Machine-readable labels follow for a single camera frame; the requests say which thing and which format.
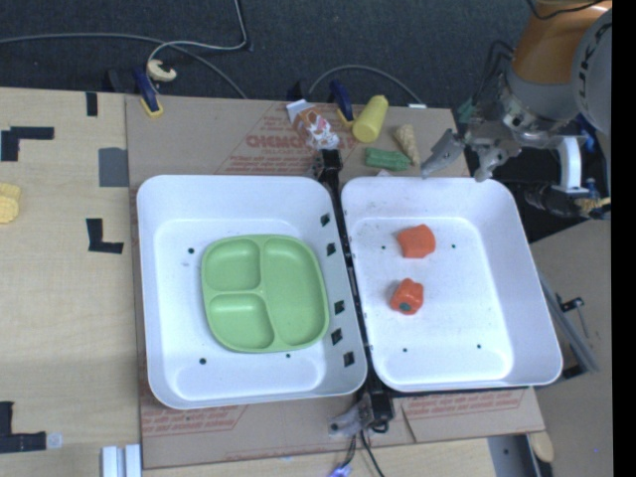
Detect white and orange packet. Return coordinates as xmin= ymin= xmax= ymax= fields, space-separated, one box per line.
xmin=285 ymin=97 xmax=341 ymax=151

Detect brown cardboard board, red print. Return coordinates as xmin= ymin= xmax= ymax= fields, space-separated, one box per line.
xmin=123 ymin=94 xmax=548 ymax=469

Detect white plastic tray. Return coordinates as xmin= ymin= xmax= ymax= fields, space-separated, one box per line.
xmin=135 ymin=174 xmax=370 ymax=410
xmin=340 ymin=175 xmax=564 ymax=394

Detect beige oval object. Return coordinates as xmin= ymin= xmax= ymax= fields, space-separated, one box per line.
xmin=528 ymin=431 xmax=556 ymax=464

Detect black cylinder on white bracket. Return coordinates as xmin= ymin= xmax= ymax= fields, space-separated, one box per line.
xmin=521 ymin=135 xmax=600 ymax=219

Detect black block with thin wires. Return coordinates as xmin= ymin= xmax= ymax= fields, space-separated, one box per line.
xmin=364 ymin=390 xmax=397 ymax=432
xmin=314 ymin=148 xmax=345 ymax=184

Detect beige ice cream cone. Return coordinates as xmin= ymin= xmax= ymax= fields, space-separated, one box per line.
xmin=393 ymin=123 xmax=422 ymax=168

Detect yellow bottle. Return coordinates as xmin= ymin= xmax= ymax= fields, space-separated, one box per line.
xmin=351 ymin=93 xmax=391 ymax=145

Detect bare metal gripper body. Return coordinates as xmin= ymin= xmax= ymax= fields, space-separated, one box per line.
xmin=463 ymin=89 xmax=554 ymax=161

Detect orange bell pepper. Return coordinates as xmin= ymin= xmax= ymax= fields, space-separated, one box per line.
xmin=389 ymin=277 xmax=425 ymax=316

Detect yellow corn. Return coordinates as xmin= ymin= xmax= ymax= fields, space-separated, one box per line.
xmin=0 ymin=182 xmax=23 ymax=226

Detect green divided plate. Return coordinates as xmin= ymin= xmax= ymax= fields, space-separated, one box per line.
xmin=200 ymin=234 xmax=331 ymax=355

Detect orange pepper piece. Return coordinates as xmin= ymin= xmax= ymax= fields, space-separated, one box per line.
xmin=396 ymin=223 xmax=437 ymax=260

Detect green beans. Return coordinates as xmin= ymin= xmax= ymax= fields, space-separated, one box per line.
xmin=364 ymin=146 xmax=413 ymax=173

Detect thin black rod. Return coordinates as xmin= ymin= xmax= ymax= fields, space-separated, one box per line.
xmin=325 ymin=176 xmax=380 ymax=397

